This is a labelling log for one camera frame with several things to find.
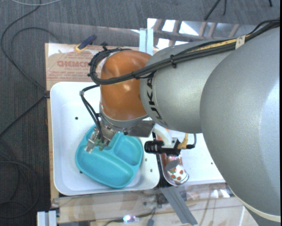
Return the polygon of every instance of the metal bracket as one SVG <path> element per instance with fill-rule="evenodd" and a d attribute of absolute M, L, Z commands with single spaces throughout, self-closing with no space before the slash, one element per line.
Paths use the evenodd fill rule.
<path fill-rule="evenodd" d="M 149 137 L 154 125 L 154 121 L 141 121 L 138 125 L 128 130 L 128 135 L 132 137 Z"/>
<path fill-rule="evenodd" d="M 57 226 L 56 211 L 37 212 L 37 226 Z"/>
<path fill-rule="evenodd" d="M 97 141 L 98 138 L 98 134 L 99 131 L 95 130 L 92 135 L 90 136 L 90 138 L 88 139 L 88 142 L 86 144 L 86 147 L 84 148 L 85 151 L 87 151 L 88 153 L 91 153 L 95 147 L 95 143 Z"/>
<path fill-rule="evenodd" d="M 160 188 L 160 191 L 164 194 L 183 224 L 198 224 L 176 187 Z"/>

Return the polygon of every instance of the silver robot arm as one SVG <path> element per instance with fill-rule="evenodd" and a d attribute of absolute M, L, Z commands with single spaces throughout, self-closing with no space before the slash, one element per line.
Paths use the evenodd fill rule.
<path fill-rule="evenodd" d="M 163 49 L 146 66 L 188 48 Z M 140 83 L 143 106 L 156 123 L 203 134 L 223 178 L 260 226 L 281 225 L 279 67 L 277 27 Z"/>

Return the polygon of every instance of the patterned cup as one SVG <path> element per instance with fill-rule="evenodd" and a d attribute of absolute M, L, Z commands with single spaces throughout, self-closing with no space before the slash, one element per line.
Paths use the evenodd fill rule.
<path fill-rule="evenodd" d="M 189 174 L 184 167 L 179 164 L 179 160 L 170 161 L 165 169 L 176 185 L 181 185 L 189 179 Z"/>

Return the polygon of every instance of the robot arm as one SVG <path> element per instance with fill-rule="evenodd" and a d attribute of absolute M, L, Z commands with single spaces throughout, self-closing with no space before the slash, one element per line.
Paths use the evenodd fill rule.
<path fill-rule="evenodd" d="M 235 39 L 169 47 L 144 56 L 141 68 L 109 78 L 96 76 L 102 60 L 97 56 L 89 76 L 102 93 L 104 86 L 139 82 L 134 101 L 145 113 L 116 119 L 103 111 L 107 127 L 129 131 L 149 117 L 168 129 L 202 133 L 218 170 L 258 224 L 281 225 L 280 19 L 236 44 Z M 126 57 L 125 51 L 116 54 Z"/>

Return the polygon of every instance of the white tray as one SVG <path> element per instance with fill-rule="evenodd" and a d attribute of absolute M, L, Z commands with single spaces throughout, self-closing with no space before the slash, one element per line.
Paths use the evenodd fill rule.
<path fill-rule="evenodd" d="M 75 164 L 76 149 L 87 130 L 94 125 L 90 114 L 82 103 L 79 92 L 94 83 L 60 82 L 50 92 L 52 133 L 53 133 L 53 166 L 54 183 L 57 190 L 64 195 L 94 194 L 115 191 L 146 190 L 154 188 L 160 178 L 156 156 L 144 152 L 140 168 L 133 181 L 122 189 L 113 189 L 102 185 L 84 174 Z M 85 98 L 99 110 L 100 89 L 94 88 L 85 93 Z M 184 133 L 169 131 L 171 137 L 180 141 Z M 141 138 L 142 144 L 152 137 Z M 188 143 L 193 143 L 193 135 L 189 135 Z M 188 185 L 223 183 L 202 134 L 197 134 L 194 149 L 181 151 L 183 166 L 189 173 Z"/>
<path fill-rule="evenodd" d="M 60 82 L 50 92 L 53 165 L 56 189 L 64 195 L 95 194 L 154 188 L 160 179 L 154 154 L 144 153 L 140 168 L 132 182 L 122 189 L 107 187 L 81 174 L 75 163 L 76 149 L 84 134 L 94 125 L 79 92 L 94 83 Z M 85 92 L 85 98 L 99 111 L 100 89 Z M 152 137 L 141 138 L 142 144 Z"/>

